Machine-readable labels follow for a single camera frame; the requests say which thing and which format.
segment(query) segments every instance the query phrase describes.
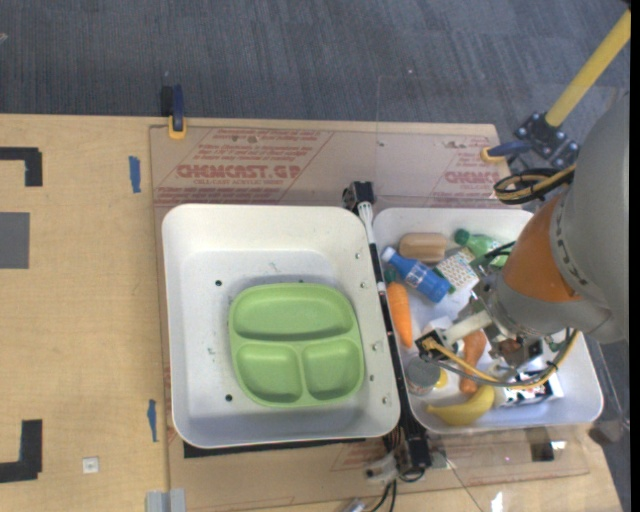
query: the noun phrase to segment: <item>green bottle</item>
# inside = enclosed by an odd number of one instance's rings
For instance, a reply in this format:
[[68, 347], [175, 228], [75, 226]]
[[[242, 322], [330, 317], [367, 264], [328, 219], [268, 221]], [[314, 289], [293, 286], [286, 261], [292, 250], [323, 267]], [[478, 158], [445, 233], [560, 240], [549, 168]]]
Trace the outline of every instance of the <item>green bottle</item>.
[[[453, 237], [458, 245], [467, 247], [476, 258], [484, 256], [490, 251], [500, 247], [500, 242], [487, 235], [472, 235], [466, 229], [458, 229]], [[491, 265], [502, 268], [507, 262], [507, 256], [502, 255], [494, 258]]]

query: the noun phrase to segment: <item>white plastic tray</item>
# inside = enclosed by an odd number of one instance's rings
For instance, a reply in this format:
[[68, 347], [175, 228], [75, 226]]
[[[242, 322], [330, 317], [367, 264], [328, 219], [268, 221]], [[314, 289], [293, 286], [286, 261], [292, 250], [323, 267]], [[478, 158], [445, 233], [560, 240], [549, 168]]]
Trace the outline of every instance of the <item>white plastic tray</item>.
[[[400, 238], [407, 233], [441, 233], [449, 240], [458, 228], [472, 233], [485, 233], [502, 243], [515, 240], [531, 214], [516, 209], [447, 209], [447, 208], [389, 208], [374, 218], [374, 234], [380, 251], [386, 245], [397, 246]], [[451, 242], [450, 248], [457, 247]], [[453, 321], [466, 304], [469, 293], [464, 291], [445, 298], [433, 305], [419, 293], [410, 290], [411, 312], [414, 335], [418, 337], [427, 324]], [[403, 364], [418, 353], [417, 348], [406, 349], [399, 344]], [[487, 352], [480, 359], [478, 367], [486, 369], [491, 363]], [[461, 434], [490, 430], [505, 430], [534, 426], [590, 423], [602, 412], [604, 404], [602, 391], [589, 355], [584, 338], [580, 337], [557, 374], [565, 396], [539, 404], [521, 405], [513, 408], [493, 409], [474, 424], [465, 427], [451, 427], [440, 418], [426, 412], [428, 403], [453, 403], [462, 401], [458, 391], [459, 378], [448, 372], [445, 387], [432, 390], [424, 397], [410, 396], [415, 418], [437, 434]]]
[[[382, 436], [400, 416], [393, 365], [364, 226], [337, 207], [183, 205], [162, 224], [173, 420], [201, 448]], [[255, 403], [235, 377], [229, 304], [279, 282], [335, 287], [352, 303], [365, 360], [344, 402], [278, 409]]]

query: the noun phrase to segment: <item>wooden table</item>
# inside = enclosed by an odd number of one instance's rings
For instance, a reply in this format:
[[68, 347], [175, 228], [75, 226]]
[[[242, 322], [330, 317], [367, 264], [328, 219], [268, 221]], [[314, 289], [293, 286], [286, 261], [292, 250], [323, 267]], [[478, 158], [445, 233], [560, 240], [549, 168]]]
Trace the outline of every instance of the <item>wooden table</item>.
[[[24, 162], [0, 161], [0, 213], [28, 213], [30, 225], [28, 268], [0, 269], [1, 463], [18, 461], [22, 422], [42, 420], [41, 472], [1, 483], [2, 511], [143, 510], [148, 491], [171, 488], [149, 148], [149, 128], [158, 124], [165, 121], [0, 116], [0, 146], [37, 147], [43, 155], [42, 186], [25, 186]], [[140, 162], [139, 193], [129, 157]], [[587, 474], [407, 489], [397, 510], [427, 503], [430, 510], [475, 510], [476, 503], [489, 510], [498, 499], [504, 510], [620, 510], [601, 449], [581, 439]], [[331, 489], [326, 499], [269, 510], [346, 505]]]

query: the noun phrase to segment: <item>white square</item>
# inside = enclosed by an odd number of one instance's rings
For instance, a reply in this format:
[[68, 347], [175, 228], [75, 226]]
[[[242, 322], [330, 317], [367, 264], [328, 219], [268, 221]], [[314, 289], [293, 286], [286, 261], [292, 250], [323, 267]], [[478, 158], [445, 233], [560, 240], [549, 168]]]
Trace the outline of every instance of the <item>white square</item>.
[[100, 471], [100, 459], [98, 457], [84, 457], [82, 459], [83, 473], [97, 473]]

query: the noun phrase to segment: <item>gray square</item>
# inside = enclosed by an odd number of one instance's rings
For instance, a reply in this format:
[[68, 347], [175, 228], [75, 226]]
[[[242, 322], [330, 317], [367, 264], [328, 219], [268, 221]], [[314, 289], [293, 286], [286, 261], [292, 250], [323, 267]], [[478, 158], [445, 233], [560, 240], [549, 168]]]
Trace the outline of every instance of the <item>gray square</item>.
[[0, 212], [0, 268], [29, 268], [29, 214]]

